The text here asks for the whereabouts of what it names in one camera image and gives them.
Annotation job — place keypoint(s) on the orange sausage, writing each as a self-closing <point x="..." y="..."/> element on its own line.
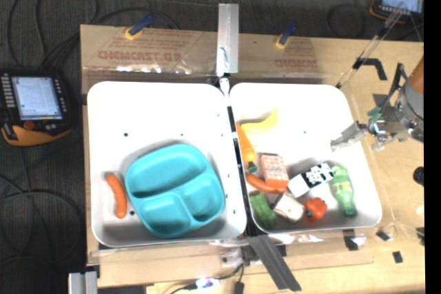
<point x="260" y="184"/>
<point x="118" y="196"/>

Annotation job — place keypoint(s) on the orange carrot with green top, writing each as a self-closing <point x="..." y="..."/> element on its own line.
<point x="245" y="146"/>

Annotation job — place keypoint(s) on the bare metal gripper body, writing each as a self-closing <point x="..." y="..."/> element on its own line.
<point x="396" y="127"/>

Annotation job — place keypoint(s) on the orange and white carton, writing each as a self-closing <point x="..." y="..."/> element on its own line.
<point x="274" y="170"/>

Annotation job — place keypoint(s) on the green bumpy vegetable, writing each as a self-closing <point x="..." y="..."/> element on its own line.
<point x="263" y="211"/>

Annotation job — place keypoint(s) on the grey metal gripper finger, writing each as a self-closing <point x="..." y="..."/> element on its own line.
<point x="349" y="136"/>
<point x="378" y="145"/>

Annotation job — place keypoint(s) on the green plastic bottle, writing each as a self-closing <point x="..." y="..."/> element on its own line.
<point x="341" y="187"/>

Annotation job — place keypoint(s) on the white and orange packet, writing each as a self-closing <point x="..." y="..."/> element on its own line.
<point x="288" y="208"/>

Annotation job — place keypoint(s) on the yellow banana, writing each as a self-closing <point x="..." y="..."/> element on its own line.
<point x="260" y="125"/>

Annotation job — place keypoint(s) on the blue divided plate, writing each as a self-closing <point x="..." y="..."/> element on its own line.
<point x="172" y="189"/>

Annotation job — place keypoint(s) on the brown cardboard board red print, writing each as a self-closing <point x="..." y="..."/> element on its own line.
<point x="396" y="203"/>

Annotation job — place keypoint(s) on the orange bell pepper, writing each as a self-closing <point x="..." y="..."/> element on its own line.
<point x="316" y="209"/>

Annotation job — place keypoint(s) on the black and white carton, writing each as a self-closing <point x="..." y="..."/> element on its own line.
<point x="311" y="179"/>

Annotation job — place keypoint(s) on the white plastic tray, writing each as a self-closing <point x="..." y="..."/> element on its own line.
<point x="310" y="113"/>
<point x="155" y="113"/>

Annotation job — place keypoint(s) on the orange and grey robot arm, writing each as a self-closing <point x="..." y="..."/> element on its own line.
<point x="416" y="79"/>

